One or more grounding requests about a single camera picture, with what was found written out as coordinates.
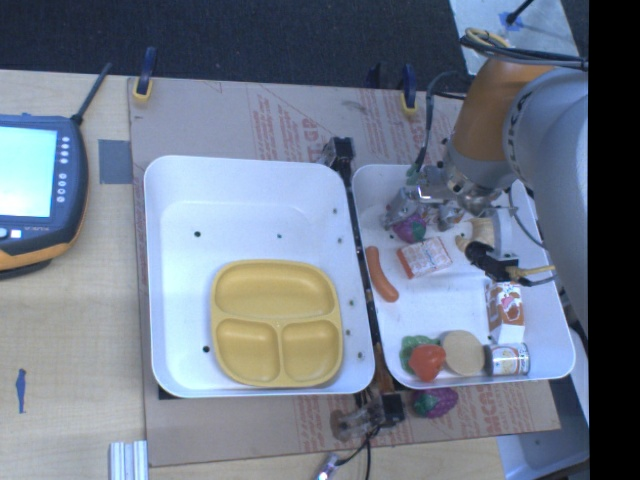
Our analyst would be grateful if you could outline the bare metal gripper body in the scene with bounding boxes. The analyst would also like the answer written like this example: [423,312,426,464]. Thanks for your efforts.
[412,164,502,217]

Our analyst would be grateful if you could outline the purple grapes with green leaf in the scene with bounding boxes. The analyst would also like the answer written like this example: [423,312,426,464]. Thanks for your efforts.
[391,212,428,245]
[410,387,460,420]

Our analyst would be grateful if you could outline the orange and white packet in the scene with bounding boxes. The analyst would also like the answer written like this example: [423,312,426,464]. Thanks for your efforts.
[396,236,454,280]

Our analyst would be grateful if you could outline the orange sausage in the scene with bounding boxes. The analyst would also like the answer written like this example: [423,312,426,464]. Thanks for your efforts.
[364,245,401,304]

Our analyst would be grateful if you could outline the white plastic tray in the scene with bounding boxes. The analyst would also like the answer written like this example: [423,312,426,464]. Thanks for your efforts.
[143,155,377,400]
[351,163,577,391]

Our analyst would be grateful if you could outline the orange and white carton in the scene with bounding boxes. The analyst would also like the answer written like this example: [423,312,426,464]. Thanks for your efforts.
[484,281,527,346]

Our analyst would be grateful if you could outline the green lettuce leaf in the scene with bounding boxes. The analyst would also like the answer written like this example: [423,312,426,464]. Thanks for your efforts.
[398,334,442,374]

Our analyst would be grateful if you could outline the round tan biscuit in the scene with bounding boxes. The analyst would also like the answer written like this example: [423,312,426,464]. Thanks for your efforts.
[440,329,487,377]

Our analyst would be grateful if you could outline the small silver and orange can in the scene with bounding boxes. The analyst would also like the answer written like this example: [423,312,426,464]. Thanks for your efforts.
[482,342,532,377]

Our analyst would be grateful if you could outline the yellow divided plate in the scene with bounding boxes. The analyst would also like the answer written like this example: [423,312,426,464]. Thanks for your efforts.
[209,259,345,389]

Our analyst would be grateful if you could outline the brown cardboard board, red print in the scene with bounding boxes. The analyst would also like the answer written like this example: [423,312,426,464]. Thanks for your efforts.
[127,76,562,468]

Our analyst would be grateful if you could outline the black block with thin wires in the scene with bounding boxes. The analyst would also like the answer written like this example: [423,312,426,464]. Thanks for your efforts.
[331,391,407,440]
[322,136,357,170]

